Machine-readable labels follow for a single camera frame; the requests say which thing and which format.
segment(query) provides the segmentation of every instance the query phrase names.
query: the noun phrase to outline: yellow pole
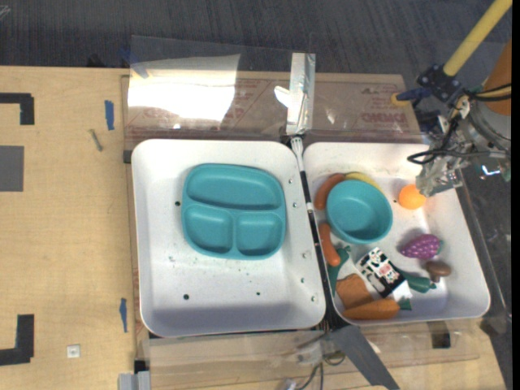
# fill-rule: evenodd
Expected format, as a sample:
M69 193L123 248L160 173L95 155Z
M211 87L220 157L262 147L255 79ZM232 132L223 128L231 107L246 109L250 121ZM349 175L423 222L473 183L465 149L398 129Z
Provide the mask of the yellow pole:
M466 39L459 45L455 53L444 65L447 76L455 76L468 58L476 51L482 41L496 26L502 16L513 5L513 0L495 0L473 27Z

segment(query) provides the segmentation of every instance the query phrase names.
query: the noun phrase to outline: teal divided plate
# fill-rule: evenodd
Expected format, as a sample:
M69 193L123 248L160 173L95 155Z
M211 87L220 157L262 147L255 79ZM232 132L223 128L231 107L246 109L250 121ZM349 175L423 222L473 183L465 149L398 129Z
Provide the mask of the teal divided plate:
M285 198L280 182L254 167L194 167L182 195L184 238L199 253L240 260L276 253L285 238Z

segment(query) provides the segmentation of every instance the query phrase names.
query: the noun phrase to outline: green toy vegetable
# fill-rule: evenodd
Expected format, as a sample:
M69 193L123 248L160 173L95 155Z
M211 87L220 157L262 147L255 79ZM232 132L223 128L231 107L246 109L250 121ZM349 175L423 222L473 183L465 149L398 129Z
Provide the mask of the green toy vegetable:
M346 246L343 249L338 249L337 253L340 255L340 264L337 266L327 265L328 281L331 284L332 296L336 295L336 281L340 274L341 267L349 260L350 246Z
M405 271L400 271L400 272L405 277L405 279L408 281L409 288L411 288L417 292L426 293L430 289L437 288L436 284L433 283L427 277L411 275L410 273L406 273Z
M397 302L401 310L412 310L412 304L410 299L405 299L404 297Z

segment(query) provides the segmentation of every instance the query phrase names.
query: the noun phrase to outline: gray square marker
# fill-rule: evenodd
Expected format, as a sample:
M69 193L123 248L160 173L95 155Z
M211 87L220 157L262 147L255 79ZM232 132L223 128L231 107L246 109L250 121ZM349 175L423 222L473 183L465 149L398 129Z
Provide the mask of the gray square marker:
M0 146L0 192L24 191L24 147Z

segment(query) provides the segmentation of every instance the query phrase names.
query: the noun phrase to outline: orange toy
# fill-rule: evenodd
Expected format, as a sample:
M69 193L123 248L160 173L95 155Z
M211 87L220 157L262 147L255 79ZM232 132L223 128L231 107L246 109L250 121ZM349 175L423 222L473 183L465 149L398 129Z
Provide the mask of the orange toy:
M426 197L422 195L414 184L406 185L399 192L399 204L407 210L417 210L426 202Z

